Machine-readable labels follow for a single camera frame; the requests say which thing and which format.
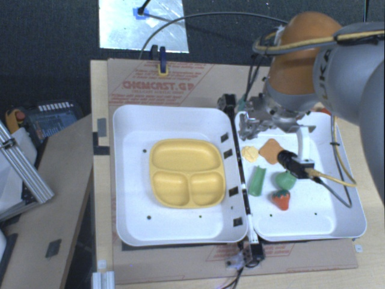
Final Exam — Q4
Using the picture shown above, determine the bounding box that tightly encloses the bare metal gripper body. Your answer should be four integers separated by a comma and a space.
244, 95, 307, 132

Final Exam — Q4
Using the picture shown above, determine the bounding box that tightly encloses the orange-brown toast slice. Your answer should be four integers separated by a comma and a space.
258, 138, 284, 166

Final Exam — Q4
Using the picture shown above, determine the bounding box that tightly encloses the pale yellow biscuit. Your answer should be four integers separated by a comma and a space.
241, 145, 260, 163

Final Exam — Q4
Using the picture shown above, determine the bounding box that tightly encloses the thin black and white rod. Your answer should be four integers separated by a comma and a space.
227, 107, 254, 241

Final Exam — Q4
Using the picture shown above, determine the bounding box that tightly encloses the light green celery stick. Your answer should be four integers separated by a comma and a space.
247, 165, 267, 197

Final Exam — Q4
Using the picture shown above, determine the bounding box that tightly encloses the green bell pepper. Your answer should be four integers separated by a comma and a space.
275, 170, 298, 191

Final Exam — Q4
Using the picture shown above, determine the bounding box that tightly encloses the yellow divided plate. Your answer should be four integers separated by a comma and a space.
149, 138, 227, 210

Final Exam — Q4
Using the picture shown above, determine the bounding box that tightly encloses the red strawberry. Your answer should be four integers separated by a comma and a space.
271, 189, 292, 211

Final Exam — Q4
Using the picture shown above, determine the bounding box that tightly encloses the white plastic tray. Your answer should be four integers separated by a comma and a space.
112, 104, 249, 247
235, 108, 368, 243

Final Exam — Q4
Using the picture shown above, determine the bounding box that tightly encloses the brown cardboard board, red print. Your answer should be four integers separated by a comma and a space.
106, 58, 359, 285

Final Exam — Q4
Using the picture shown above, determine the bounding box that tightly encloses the black block with thin wires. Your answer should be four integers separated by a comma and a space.
217, 93, 237, 113
239, 240, 266, 268

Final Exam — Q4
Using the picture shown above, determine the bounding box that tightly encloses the black cylinder on white bracket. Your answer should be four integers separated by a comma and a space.
276, 125, 316, 180

